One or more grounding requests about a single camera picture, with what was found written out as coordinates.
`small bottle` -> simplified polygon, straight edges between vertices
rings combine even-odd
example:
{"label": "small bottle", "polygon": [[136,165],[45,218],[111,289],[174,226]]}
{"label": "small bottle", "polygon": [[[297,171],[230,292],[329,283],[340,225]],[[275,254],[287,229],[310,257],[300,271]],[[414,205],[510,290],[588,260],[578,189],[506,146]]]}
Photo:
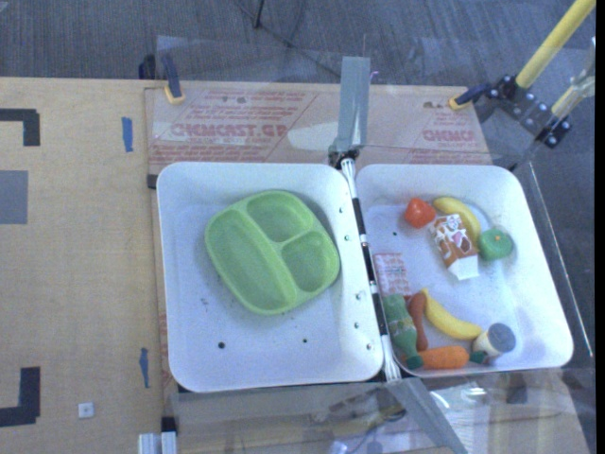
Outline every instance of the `small bottle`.
{"label": "small bottle", "polygon": [[390,340],[406,356],[410,370],[423,366],[423,359],[416,350],[418,333],[412,317],[407,312],[406,299],[401,294],[383,297],[383,307],[389,326]]}
{"label": "small bottle", "polygon": [[489,358],[496,358],[512,351],[516,345],[512,330],[502,323],[494,323],[483,331],[473,342],[471,361],[484,363]]}

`orange carrot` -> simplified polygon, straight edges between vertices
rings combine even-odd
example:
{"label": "orange carrot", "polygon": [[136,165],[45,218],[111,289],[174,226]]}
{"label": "orange carrot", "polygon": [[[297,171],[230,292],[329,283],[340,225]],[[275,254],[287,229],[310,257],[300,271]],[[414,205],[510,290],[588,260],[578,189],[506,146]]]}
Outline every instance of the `orange carrot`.
{"label": "orange carrot", "polygon": [[414,321],[416,327],[416,349],[422,352],[428,348],[428,339],[424,333],[423,315],[426,306],[426,296],[421,292],[413,294],[407,303],[407,312]]}
{"label": "orange carrot", "polygon": [[424,368],[443,370],[449,368],[462,368],[469,361],[469,352],[465,348],[452,344],[431,348],[418,352],[424,362]]}

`green plate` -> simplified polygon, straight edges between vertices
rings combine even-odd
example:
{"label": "green plate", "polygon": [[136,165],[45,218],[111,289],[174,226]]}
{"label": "green plate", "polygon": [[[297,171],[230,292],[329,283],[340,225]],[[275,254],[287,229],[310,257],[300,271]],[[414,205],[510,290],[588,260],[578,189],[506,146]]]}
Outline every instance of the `green plate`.
{"label": "green plate", "polygon": [[258,314],[301,305],[340,270],[337,248],[315,214],[281,190],[252,195],[213,216],[205,242],[229,290]]}

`toy tomato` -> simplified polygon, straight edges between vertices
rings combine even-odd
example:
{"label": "toy tomato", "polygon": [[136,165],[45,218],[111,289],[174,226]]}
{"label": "toy tomato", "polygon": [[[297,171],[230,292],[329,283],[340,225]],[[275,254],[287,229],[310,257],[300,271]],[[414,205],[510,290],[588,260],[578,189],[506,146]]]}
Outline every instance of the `toy tomato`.
{"label": "toy tomato", "polygon": [[406,212],[404,213],[404,219],[412,226],[420,229],[433,221],[437,212],[430,203],[420,200],[414,197],[407,204]]}

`toy banana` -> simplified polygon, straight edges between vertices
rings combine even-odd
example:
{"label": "toy banana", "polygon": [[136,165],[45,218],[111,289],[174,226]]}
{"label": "toy banana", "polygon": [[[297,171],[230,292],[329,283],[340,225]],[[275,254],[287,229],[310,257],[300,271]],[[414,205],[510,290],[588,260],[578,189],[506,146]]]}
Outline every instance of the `toy banana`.
{"label": "toy banana", "polygon": [[481,334],[478,324],[465,322],[450,314],[439,302],[431,298],[428,289],[421,289],[421,293],[426,296],[424,314],[437,329],[457,340],[474,340]]}
{"label": "toy banana", "polygon": [[460,215],[466,233],[473,242],[473,245],[477,247],[477,241],[481,234],[481,224],[476,215],[466,204],[453,197],[439,197],[438,199],[433,200],[433,206],[446,215]]}

